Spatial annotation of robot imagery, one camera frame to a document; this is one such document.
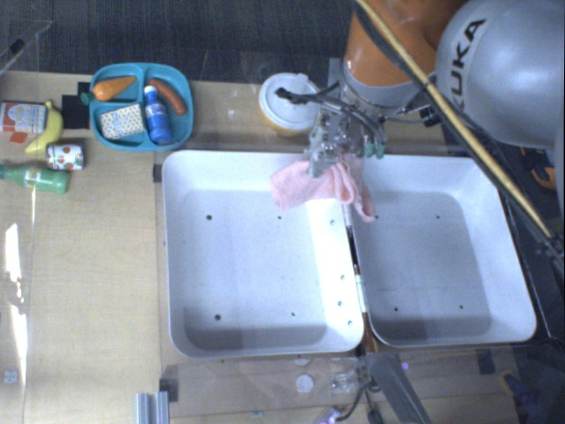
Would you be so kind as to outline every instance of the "green bottle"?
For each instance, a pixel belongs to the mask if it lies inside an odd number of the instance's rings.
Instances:
[[[35,188],[38,192],[64,194],[69,184],[69,173],[34,166],[10,168],[0,165],[0,179],[13,180],[22,187]]]

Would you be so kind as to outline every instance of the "yellow banana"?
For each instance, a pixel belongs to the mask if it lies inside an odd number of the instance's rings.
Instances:
[[[27,145],[26,154],[41,155],[49,143],[55,143],[63,133],[63,115],[53,107],[51,101],[45,102],[47,107],[47,123],[43,133]]]

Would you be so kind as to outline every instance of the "white can with red pattern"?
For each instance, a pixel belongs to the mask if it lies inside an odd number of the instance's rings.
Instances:
[[[82,147],[75,144],[48,145],[47,166],[52,170],[82,170],[85,166]]]

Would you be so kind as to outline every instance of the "blue plate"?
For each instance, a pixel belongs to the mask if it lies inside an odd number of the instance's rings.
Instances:
[[[166,151],[179,148],[188,140],[194,125],[194,107],[192,106],[192,93],[188,80],[178,69],[164,64],[153,63],[121,63],[110,64],[101,68],[92,78],[90,90],[102,80],[114,79],[133,75],[137,78],[128,88],[108,102],[93,100],[89,106],[91,126],[96,137],[106,146],[127,151]],[[149,138],[147,128],[144,132],[136,133],[120,140],[108,140],[102,135],[100,115],[108,111],[117,110],[138,103],[144,108],[143,87],[150,79],[159,79],[169,85],[180,96],[186,106],[183,116],[177,115],[169,103],[162,99],[167,107],[172,142],[166,145],[153,143]]]

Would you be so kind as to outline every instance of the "pink cloth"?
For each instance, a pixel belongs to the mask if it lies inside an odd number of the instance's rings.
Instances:
[[[363,221],[374,220],[373,200],[362,179],[363,158],[347,155],[325,170],[321,178],[310,178],[308,165],[306,160],[294,162],[271,176],[271,193],[280,210],[309,200],[336,198],[352,204]]]

